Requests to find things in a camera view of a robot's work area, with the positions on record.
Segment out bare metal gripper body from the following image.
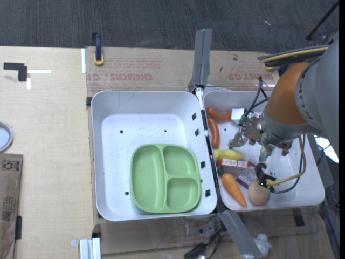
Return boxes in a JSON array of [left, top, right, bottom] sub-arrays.
[[239, 111, 267, 146]]

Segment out yellow banana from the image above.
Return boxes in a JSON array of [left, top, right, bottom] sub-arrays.
[[213, 149, 244, 161]]

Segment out white cube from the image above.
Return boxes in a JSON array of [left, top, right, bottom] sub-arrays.
[[231, 108, 245, 121]]

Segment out red and white carton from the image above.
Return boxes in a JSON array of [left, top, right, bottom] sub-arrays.
[[215, 158, 249, 169]]

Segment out orange toy sausage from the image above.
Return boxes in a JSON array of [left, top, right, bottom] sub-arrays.
[[206, 107, 233, 121], [207, 117, 220, 149]]

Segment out purple and white packet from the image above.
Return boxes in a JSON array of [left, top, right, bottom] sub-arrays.
[[236, 166, 258, 189]]

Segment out orange carrot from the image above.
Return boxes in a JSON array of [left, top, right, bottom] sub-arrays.
[[217, 167, 248, 208]]

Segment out white plastic tray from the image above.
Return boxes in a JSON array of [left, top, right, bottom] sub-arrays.
[[91, 90, 218, 222], [202, 90, 326, 212]]

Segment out green divided plate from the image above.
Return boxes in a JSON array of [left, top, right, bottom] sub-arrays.
[[130, 143, 202, 214]]

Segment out brown cardboard board red print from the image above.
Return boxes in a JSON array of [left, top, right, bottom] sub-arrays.
[[85, 46, 328, 256]]

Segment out white crumpled paper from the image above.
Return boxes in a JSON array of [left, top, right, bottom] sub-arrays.
[[252, 233, 273, 256]]

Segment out brown paper packet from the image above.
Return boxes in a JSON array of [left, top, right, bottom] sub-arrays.
[[0, 153, 24, 259]]

